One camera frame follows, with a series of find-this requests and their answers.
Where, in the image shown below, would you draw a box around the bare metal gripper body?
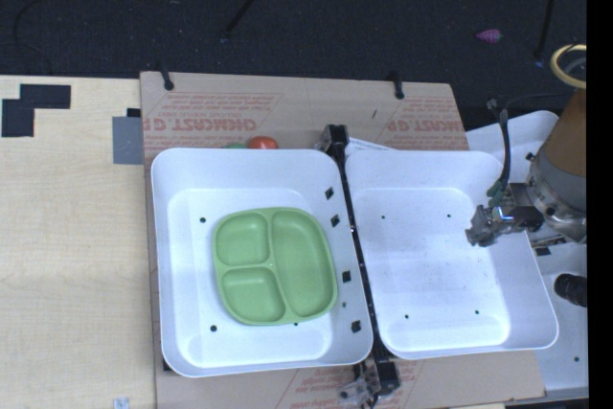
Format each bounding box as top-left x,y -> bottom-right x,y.
500,183 -> 588,246

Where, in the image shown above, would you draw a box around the white plastic tray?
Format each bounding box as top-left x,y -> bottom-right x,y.
343,148 -> 560,362
149,147 -> 375,379

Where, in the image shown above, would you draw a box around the thin black and white rod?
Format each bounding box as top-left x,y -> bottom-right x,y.
333,143 -> 387,366

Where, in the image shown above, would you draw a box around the purple toy grapes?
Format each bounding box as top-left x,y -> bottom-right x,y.
475,28 -> 504,47

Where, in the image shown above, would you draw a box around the green divided plate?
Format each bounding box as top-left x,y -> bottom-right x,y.
211,206 -> 339,328

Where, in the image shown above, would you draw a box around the brown cardboard board, red print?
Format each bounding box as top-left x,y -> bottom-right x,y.
139,71 -> 548,409

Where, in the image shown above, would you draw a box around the red toy tomato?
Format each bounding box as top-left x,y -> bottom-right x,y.
246,135 -> 281,151

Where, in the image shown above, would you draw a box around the black cylinder on white bracket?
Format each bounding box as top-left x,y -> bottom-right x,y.
554,272 -> 588,308

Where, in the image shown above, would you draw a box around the black block with thin wires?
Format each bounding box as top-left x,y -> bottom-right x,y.
319,124 -> 350,155
373,359 -> 401,396

